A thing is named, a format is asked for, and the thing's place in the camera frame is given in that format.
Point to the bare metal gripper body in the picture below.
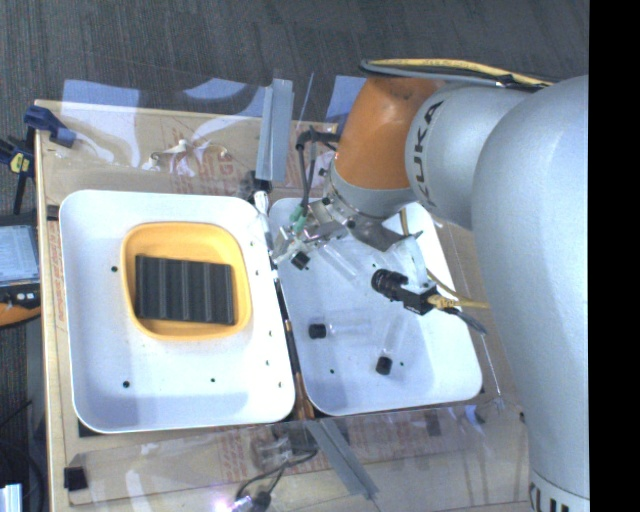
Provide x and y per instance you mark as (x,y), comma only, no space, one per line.
(340,225)

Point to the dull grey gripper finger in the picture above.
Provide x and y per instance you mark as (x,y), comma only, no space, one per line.
(286,235)
(287,254)

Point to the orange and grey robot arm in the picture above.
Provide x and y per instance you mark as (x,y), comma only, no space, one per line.
(530,225)

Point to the clear plastic bottle black cap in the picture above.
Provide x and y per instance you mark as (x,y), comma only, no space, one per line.
(383,365)
(317,330)
(300,260)

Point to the yellow bowl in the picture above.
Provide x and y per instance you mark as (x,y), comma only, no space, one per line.
(185,237)

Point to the black ribbed block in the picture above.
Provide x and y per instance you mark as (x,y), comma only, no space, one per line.
(185,290)

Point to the white plastic tray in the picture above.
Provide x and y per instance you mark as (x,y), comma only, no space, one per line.
(100,300)
(430,360)

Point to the brown cardboard board red print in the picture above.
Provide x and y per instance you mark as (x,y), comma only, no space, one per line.
(55,350)

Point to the black cylinder on white bracket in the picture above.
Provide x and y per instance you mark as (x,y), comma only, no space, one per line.
(400,290)

